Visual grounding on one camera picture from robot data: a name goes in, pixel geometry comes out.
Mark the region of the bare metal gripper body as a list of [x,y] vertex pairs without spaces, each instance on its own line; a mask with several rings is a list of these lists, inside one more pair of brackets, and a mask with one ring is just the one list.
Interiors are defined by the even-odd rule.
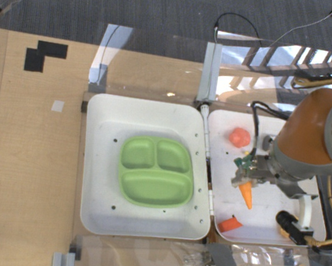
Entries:
[[240,167],[241,178],[258,184],[266,182],[276,184],[276,178],[268,167],[269,157],[267,155],[247,155]]

